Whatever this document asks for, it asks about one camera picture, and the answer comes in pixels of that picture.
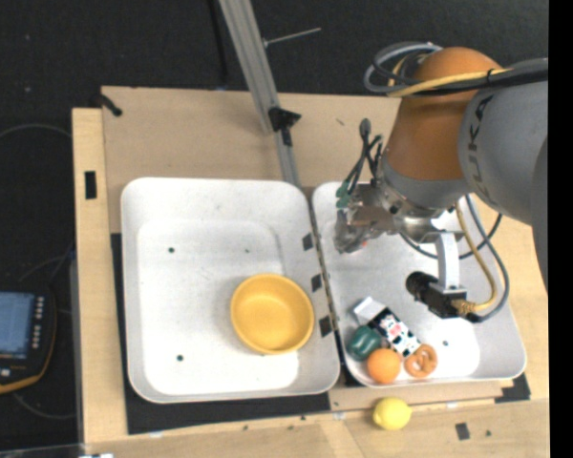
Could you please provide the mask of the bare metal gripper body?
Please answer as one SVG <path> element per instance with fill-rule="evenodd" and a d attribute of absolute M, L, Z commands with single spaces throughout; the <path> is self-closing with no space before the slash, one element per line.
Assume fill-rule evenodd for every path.
<path fill-rule="evenodd" d="M 370 227 L 378 230 L 380 236 L 404 235 L 415 243 L 435 241 L 443 230 L 434 225 L 434 220 L 443 213 L 443 209 L 411 203 L 392 186 L 380 184 L 358 184 L 347 206 L 354 235 L 357 227 Z"/>

